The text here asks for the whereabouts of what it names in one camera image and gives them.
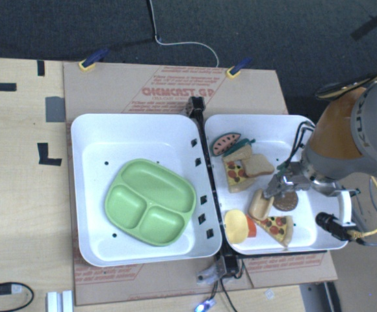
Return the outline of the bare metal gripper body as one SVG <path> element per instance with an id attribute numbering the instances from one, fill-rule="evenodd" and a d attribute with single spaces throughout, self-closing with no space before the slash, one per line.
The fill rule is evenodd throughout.
<path id="1" fill-rule="evenodd" d="M 325 196 L 337 193 L 337 182 L 315 171 L 311 164 L 285 161 L 274 176 L 274 195 L 313 189 Z"/>

